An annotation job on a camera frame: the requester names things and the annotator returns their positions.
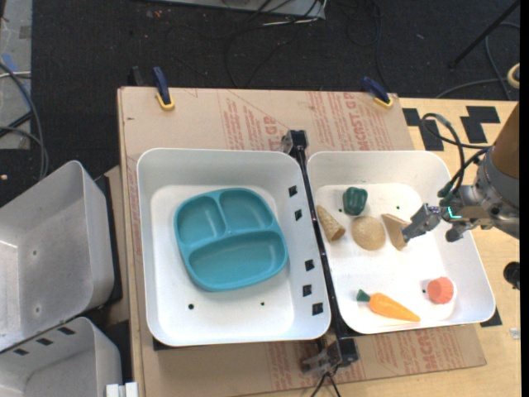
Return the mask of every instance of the white plastic bin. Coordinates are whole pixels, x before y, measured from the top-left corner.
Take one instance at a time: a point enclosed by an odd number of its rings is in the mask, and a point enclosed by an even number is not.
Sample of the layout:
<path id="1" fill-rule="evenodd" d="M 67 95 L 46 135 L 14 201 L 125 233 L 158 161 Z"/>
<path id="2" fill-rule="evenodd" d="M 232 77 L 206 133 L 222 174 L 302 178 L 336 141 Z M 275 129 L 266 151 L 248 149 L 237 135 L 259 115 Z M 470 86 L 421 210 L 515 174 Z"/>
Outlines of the white plastic bin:
<path id="1" fill-rule="evenodd" d="M 353 216 L 343 210 L 342 195 L 349 187 L 365 189 L 367 204 L 360 215 L 381 220 L 390 213 L 404 221 L 424 204 L 438 205 L 437 191 L 450 175 L 440 157 L 427 151 L 329 151 L 312 155 L 307 163 L 312 194 L 346 228 L 338 241 L 325 237 L 331 275 L 341 316 L 362 333 L 392 332 L 478 323 L 490 319 L 495 301 L 470 232 L 457 242 L 447 242 L 448 222 L 413 238 L 398 251 L 386 234 L 376 251 L 366 251 L 353 240 Z M 448 276 L 455 297 L 448 304 L 432 303 L 425 290 L 429 280 Z M 362 289 L 382 292 L 404 304 L 422 320 L 407 323 L 373 313 L 357 302 Z"/>
<path id="2" fill-rule="evenodd" d="M 0 208 L 0 351 L 104 304 L 106 199 L 71 161 Z"/>
<path id="3" fill-rule="evenodd" d="M 316 236 L 297 162 L 277 151 L 153 149 L 137 165 L 146 315 L 172 346 L 305 340 L 322 336 L 331 314 Z M 257 285 L 208 292 L 190 279 L 173 218 L 186 199 L 244 187 L 269 205 L 288 263 Z"/>
<path id="4" fill-rule="evenodd" d="M 103 397 L 121 383 L 117 347 L 86 318 L 0 353 L 0 397 Z"/>

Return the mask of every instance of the dark carpet floor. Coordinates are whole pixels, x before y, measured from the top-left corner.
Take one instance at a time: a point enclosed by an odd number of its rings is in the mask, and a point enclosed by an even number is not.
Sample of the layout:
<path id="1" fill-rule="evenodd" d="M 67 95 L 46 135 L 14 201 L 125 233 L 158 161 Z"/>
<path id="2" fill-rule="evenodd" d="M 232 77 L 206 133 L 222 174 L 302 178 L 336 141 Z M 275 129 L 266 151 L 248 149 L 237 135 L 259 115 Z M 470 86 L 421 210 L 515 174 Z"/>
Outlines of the dark carpet floor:
<path id="1" fill-rule="evenodd" d="M 133 66 L 171 87 L 352 90 L 369 76 L 401 97 L 518 100 L 498 75 L 520 61 L 520 8 L 448 64 L 516 0 L 330 0 L 326 20 L 129 0 L 33 0 L 31 90 L 50 171 L 119 163 L 117 89 Z M 32 186 L 39 149 L 0 151 L 0 207 Z"/>

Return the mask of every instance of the toy bread roll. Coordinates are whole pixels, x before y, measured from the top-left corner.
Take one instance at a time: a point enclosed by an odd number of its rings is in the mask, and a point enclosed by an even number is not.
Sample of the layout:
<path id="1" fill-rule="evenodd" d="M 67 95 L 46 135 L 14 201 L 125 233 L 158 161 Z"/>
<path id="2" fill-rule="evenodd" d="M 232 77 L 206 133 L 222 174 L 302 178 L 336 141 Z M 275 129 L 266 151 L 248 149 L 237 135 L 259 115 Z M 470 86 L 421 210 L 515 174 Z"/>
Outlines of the toy bread roll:
<path id="1" fill-rule="evenodd" d="M 323 206 L 318 204 L 316 206 L 316 212 L 327 240 L 333 242 L 346 233 L 346 229 Z"/>
<path id="2" fill-rule="evenodd" d="M 351 233 L 356 244 L 365 250 L 378 250 L 386 242 L 384 225 L 371 216 L 356 218 Z"/>

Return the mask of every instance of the blue divided plate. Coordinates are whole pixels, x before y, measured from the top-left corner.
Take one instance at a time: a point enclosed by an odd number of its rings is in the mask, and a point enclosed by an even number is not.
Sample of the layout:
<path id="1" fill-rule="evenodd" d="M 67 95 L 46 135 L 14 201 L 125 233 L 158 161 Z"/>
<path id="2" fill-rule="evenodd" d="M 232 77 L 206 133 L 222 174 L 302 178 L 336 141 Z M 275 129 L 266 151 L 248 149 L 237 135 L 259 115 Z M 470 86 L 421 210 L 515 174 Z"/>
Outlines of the blue divided plate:
<path id="1" fill-rule="evenodd" d="M 174 231 L 193 282 L 228 291 L 277 275 L 287 245 L 269 205 L 250 189 L 219 189 L 184 201 Z"/>

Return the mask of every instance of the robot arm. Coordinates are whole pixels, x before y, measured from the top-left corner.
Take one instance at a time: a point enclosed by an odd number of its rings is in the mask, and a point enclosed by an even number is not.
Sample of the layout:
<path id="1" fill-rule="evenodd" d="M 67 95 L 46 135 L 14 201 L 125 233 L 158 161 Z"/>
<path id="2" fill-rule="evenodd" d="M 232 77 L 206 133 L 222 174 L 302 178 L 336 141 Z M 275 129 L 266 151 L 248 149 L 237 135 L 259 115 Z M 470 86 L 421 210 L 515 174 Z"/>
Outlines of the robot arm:
<path id="1" fill-rule="evenodd" d="M 439 206 L 422 205 L 403 228 L 404 241 L 434 229 L 441 221 L 452 225 L 446 233 L 448 242 L 462 238 L 463 232 L 480 226 L 496 227 L 520 238 L 519 157 L 520 103 L 512 111 L 497 140 L 484 151 L 472 185 L 452 184 L 442 189 Z M 465 166 L 476 158 L 476 155 Z"/>

